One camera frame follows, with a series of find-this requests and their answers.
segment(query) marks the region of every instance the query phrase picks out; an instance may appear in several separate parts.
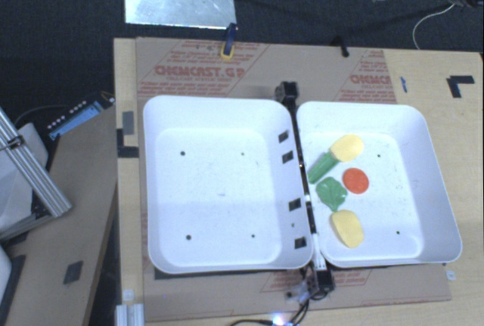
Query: yellow oval object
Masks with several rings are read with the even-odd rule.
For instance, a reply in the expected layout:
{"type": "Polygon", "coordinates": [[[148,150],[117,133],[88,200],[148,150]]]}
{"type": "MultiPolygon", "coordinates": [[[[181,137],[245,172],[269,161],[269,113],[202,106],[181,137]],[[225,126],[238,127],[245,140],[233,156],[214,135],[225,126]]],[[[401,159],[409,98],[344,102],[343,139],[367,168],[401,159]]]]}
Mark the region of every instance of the yellow oval object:
{"type": "Polygon", "coordinates": [[[348,248],[357,247],[365,239],[360,220],[351,210],[333,213],[331,221],[338,237],[348,248]]]}
{"type": "Polygon", "coordinates": [[[330,151],[340,162],[349,162],[361,154],[364,147],[365,144],[359,136],[348,134],[335,141],[330,151]]]}

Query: tray containing toy food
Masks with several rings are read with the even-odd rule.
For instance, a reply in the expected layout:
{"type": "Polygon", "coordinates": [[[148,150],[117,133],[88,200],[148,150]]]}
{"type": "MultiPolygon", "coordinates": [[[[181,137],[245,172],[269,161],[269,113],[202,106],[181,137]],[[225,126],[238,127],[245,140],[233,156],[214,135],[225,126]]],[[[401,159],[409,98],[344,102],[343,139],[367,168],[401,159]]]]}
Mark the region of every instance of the tray containing toy food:
{"type": "Polygon", "coordinates": [[[341,268],[461,253],[427,124],[412,107],[302,104],[309,196],[293,120],[276,101],[158,96],[143,117],[148,252],[164,272],[297,269],[314,249],[341,268]]]}

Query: green cylinder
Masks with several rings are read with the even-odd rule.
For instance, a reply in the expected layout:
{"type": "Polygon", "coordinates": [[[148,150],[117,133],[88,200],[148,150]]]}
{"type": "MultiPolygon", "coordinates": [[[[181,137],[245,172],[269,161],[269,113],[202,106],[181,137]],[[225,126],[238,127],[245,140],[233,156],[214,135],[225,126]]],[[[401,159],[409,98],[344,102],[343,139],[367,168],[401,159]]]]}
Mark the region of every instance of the green cylinder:
{"type": "Polygon", "coordinates": [[[328,151],[308,172],[310,184],[315,184],[324,174],[333,169],[339,160],[334,159],[328,151]]]}

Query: black floor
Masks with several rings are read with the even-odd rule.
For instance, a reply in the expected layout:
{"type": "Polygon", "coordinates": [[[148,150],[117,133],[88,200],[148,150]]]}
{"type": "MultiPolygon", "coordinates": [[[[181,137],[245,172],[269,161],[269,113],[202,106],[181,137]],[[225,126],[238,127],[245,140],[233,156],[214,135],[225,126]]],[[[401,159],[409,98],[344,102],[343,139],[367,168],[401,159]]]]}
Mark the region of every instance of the black floor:
{"type": "MultiPolygon", "coordinates": [[[[348,46],[413,49],[416,22],[447,4],[446,0],[235,0],[237,40],[329,45],[338,35],[348,46]]],[[[0,107],[7,115],[15,120],[35,107],[71,105],[93,92],[112,92],[116,37],[221,39],[223,35],[207,29],[128,25],[123,5],[123,0],[0,0],[0,107]]],[[[417,37],[424,49],[482,51],[482,28],[481,8],[454,8],[423,23],[417,37]]],[[[43,129],[57,112],[39,110],[19,123],[33,121],[43,129]]],[[[113,262],[107,261],[101,278],[109,298],[114,295],[113,262]]],[[[111,310],[109,306],[96,311],[101,314],[111,310]]]]}

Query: white cable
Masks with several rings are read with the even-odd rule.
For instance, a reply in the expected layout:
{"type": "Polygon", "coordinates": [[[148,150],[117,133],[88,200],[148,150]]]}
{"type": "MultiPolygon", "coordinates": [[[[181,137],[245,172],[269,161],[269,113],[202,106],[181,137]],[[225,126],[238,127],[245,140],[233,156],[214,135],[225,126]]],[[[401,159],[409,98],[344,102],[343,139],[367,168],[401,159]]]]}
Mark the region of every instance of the white cable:
{"type": "Polygon", "coordinates": [[[411,33],[411,37],[412,39],[414,40],[414,45],[415,45],[415,48],[417,48],[418,50],[420,50],[420,47],[418,46],[417,44],[417,40],[415,39],[415,31],[417,30],[417,28],[419,27],[419,25],[424,22],[425,20],[428,20],[429,18],[431,17],[435,17],[436,15],[441,15],[441,14],[445,14],[447,13],[447,11],[451,10],[453,7],[455,6],[455,4],[452,4],[450,5],[448,8],[446,8],[445,10],[443,11],[439,11],[438,13],[433,13],[433,14],[429,14],[427,15],[426,17],[423,17],[421,20],[419,20],[415,26],[414,26],[414,31],[411,33]]]}

